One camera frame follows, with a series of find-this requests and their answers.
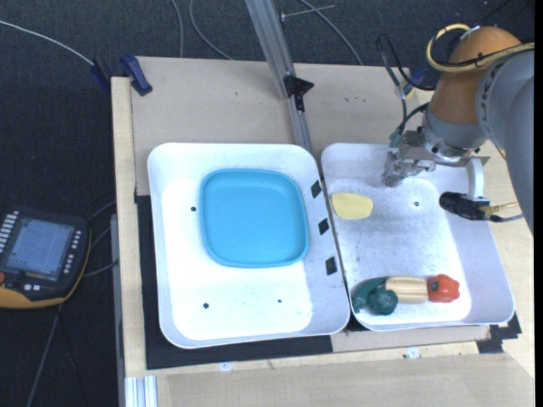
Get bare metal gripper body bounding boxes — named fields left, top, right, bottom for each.
left=389, top=130, right=473, bottom=173

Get white plastic tray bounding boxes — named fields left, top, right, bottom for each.
left=320, top=142, right=517, bottom=332
left=146, top=142, right=351, bottom=349

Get tan striped bread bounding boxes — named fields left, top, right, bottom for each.
left=383, top=275, right=429, bottom=305

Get red bell pepper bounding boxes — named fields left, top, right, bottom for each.
left=425, top=273, right=462, bottom=304

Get green curved vegetable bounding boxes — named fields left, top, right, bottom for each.
left=350, top=276, right=388, bottom=314

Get dark green broccoli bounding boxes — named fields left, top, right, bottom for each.
left=366, top=288, right=400, bottom=316

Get blue plate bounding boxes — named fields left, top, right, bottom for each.
left=199, top=168, right=311, bottom=270

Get pale brown flat board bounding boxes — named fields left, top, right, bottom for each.
left=129, top=56, right=495, bottom=354

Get black cylinder on white bracket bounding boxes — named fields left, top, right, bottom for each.
left=439, top=156, right=492, bottom=220

